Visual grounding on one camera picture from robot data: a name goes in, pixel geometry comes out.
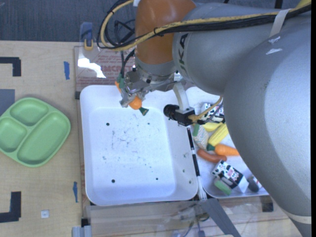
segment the gray metal leg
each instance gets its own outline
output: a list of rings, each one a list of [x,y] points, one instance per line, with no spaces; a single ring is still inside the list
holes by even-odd
[[[231,219],[228,217],[220,203],[216,198],[209,198],[205,201],[200,202],[201,207],[205,212],[214,220],[218,227],[226,235],[232,235],[234,237],[241,237],[237,229],[231,222]]]

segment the toy milk carton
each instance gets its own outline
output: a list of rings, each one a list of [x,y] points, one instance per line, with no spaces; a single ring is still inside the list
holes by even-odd
[[[212,170],[212,175],[228,185],[230,189],[241,193],[244,193],[249,185],[245,176],[224,160],[218,162]]]

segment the table surface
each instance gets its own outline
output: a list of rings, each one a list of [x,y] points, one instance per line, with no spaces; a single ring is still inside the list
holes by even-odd
[[[8,212],[11,192],[21,191],[21,218],[16,222],[0,223],[0,237],[63,237],[71,236],[72,227],[81,225],[87,200],[81,190],[82,140],[79,100],[75,99],[76,80],[74,46],[77,42],[0,41],[2,57],[19,57],[22,75],[12,76],[11,64],[0,64],[0,89],[15,89],[15,101],[24,97],[39,98],[64,113],[70,120],[70,134],[57,152],[40,167],[23,166],[0,154],[0,212]],[[70,66],[69,79],[64,73],[64,62]],[[78,183],[78,201],[73,185]],[[248,211],[249,205],[259,198],[220,200],[223,208],[243,236],[300,236],[299,232],[281,209],[277,212]],[[238,216],[242,208],[243,220]],[[49,210],[48,218],[41,218],[41,211]],[[204,222],[207,236],[224,236],[214,223]],[[194,236],[192,231],[187,236]],[[128,234],[124,236],[148,236]],[[151,236],[170,236],[168,231]]]

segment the green divided plate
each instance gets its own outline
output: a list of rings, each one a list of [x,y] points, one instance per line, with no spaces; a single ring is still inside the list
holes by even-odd
[[[22,98],[0,116],[0,151],[25,166],[41,166],[63,145],[70,127],[58,109],[37,98]]]

